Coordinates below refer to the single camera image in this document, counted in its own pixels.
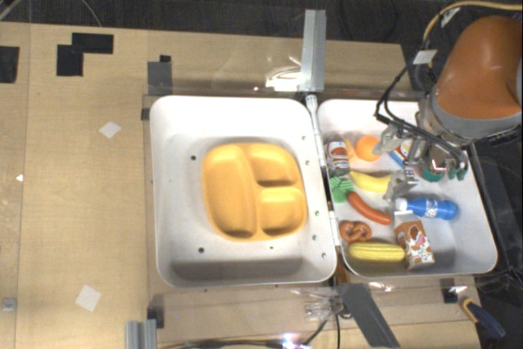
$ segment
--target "blue plastic bottle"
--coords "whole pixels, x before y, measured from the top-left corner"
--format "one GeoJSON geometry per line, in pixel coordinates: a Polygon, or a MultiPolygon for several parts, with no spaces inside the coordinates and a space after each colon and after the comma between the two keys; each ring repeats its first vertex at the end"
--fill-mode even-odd
{"type": "Polygon", "coordinates": [[[444,220],[452,220],[458,214],[458,205],[454,202],[447,199],[439,201],[424,196],[409,200],[398,198],[396,209],[398,211],[411,210],[418,217],[443,218],[444,220]]]}

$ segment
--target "brown pretzel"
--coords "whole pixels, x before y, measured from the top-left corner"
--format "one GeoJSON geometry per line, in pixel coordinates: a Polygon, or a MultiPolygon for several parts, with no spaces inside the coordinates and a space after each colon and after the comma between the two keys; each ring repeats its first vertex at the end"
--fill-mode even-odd
{"type": "Polygon", "coordinates": [[[340,236],[347,243],[367,241],[373,236],[372,230],[364,222],[342,221],[339,225],[340,236]]]}

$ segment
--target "toy sausage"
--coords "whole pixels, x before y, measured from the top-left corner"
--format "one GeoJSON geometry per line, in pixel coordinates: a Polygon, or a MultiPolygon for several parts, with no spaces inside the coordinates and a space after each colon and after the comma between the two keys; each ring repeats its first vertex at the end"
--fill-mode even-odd
{"type": "Polygon", "coordinates": [[[373,236],[370,227],[361,221],[342,221],[340,222],[339,230],[342,239],[349,244],[355,241],[366,241],[373,236]]]}
{"type": "Polygon", "coordinates": [[[392,223],[392,217],[389,214],[371,208],[357,193],[349,192],[349,194],[346,196],[346,199],[358,213],[368,218],[370,221],[383,224],[384,226],[389,226],[392,223]]]}

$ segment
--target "table surface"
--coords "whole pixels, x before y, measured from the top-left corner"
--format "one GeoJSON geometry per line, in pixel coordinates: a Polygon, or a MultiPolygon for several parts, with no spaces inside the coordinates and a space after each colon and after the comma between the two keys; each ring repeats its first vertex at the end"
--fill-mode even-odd
{"type": "MultiPolygon", "coordinates": [[[[292,67],[302,40],[0,23],[0,45],[20,48],[16,83],[0,84],[0,298],[18,301],[16,311],[0,311],[0,347],[124,347],[125,323],[146,318],[154,265],[141,121],[147,63],[170,56],[177,89],[263,94],[267,72],[292,67]],[[73,32],[113,34],[114,52],[85,54],[83,77],[57,77],[57,45],[70,45],[73,32]],[[99,131],[108,122],[121,127],[112,138],[99,131]],[[94,311],[75,303],[84,285],[101,293],[94,311]]],[[[326,86],[380,92],[403,65],[397,45],[329,41],[326,86]]],[[[409,94],[408,80],[399,91],[409,94]]],[[[471,277],[456,284],[478,300],[471,277]]],[[[402,347],[480,346],[473,323],[443,303],[437,280],[387,285],[392,291],[374,297],[402,347]]],[[[297,332],[318,325],[285,287],[239,290],[234,303],[224,295],[166,295],[183,330],[177,338],[230,336],[230,324],[263,338],[281,332],[273,324],[282,316],[297,332]]],[[[329,321],[314,346],[335,347],[334,328],[329,321]]],[[[342,328],[342,347],[367,347],[354,320],[342,328]]],[[[171,332],[159,331],[160,342],[172,342],[171,332]]]]}

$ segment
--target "orange fruit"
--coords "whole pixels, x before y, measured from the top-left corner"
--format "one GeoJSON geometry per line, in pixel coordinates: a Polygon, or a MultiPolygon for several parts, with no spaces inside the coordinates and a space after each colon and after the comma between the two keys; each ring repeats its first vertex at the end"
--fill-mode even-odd
{"type": "Polygon", "coordinates": [[[373,154],[374,146],[379,142],[375,136],[362,136],[356,143],[356,155],[366,162],[373,162],[380,158],[380,154],[373,154]]]}

